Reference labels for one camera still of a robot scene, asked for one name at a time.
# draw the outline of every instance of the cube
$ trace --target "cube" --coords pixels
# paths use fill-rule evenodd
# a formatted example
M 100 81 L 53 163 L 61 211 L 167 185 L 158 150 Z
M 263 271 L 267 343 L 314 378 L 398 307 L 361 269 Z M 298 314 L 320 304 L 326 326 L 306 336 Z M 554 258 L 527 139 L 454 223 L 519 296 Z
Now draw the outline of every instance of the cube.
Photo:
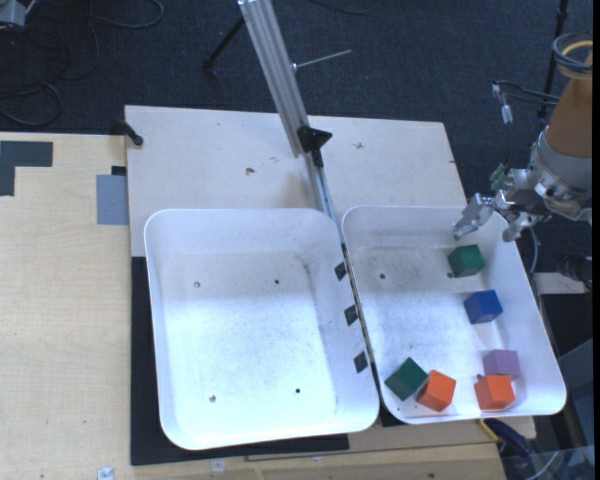
M 484 258 L 477 245 L 456 247 L 447 256 L 453 277 L 468 277 L 477 274 L 484 268 Z
M 427 380 L 427 373 L 410 357 L 384 381 L 386 386 L 405 401 Z
M 520 362 L 515 350 L 493 349 L 482 358 L 485 374 L 507 374 L 512 381 L 520 377 Z
M 502 313 L 502 306 L 495 290 L 472 293 L 464 301 L 464 308 L 472 324 L 491 322 Z
M 504 409 L 516 399 L 508 375 L 485 375 L 473 387 L 483 411 Z
M 451 404 L 455 389 L 455 379 L 437 370 L 431 370 L 427 381 L 416 395 L 416 401 L 440 412 Z

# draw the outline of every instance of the green cube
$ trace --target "green cube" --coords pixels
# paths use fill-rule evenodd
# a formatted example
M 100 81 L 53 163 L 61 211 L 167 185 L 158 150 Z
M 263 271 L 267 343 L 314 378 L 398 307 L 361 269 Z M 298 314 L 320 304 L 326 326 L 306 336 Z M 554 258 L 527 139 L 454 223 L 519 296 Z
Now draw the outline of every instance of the green cube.
M 477 245 L 465 245 L 447 256 L 453 277 L 468 277 L 484 268 L 484 258 Z
M 405 401 L 427 380 L 427 373 L 410 357 L 384 383 L 402 401 Z

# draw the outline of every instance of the empty white tray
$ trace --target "empty white tray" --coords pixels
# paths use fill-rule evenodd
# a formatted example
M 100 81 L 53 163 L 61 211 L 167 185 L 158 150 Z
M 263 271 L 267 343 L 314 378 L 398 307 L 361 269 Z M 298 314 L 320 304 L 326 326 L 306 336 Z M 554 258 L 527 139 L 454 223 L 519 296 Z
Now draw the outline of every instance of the empty white tray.
M 504 242 L 505 219 L 494 214 L 478 231 L 455 241 L 461 207 L 356 207 L 343 217 L 343 234 L 375 359 L 382 400 L 406 423 L 548 415 L 559 412 L 566 389 L 527 274 L 514 242 Z M 477 244 L 486 266 L 454 278 L 447 256 Z M 495 320 L 471 324 L 463 301 L 473 292 L 496 291 L 503 307 Z M 501 411 L 483 412 L 474 383 L 484 375 L 491 349 L 518 352 L 522 376 L 516 399 Z M 404 401 L 384 384 L 408 357 L 429 372 L 456 379 L 450 406 L 441 412 Z
M 335 223 L 313 209 L 169 209 L 144 229 L 160 422 L 185 449 L 347 433 L 379 397 Z

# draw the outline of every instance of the red-orange block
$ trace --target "red-orange block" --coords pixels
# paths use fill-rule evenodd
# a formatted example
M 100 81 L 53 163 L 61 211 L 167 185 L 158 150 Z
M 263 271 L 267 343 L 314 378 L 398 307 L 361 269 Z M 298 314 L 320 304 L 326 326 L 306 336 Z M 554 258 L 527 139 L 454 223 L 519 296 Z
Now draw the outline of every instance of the red-orange block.
M 473 387 L 478 397 L 478 405 L 483 411 L 504 409 L 516 399 L 511 377 L 506 374 L 485 375 L 478 379 Z
M 453 400 L 455 389 L 455 379 L 437 370 L 431 370 L 427 381 L 416 396 L 416 401 L 429 409 L 440 412 L 446 409 Z

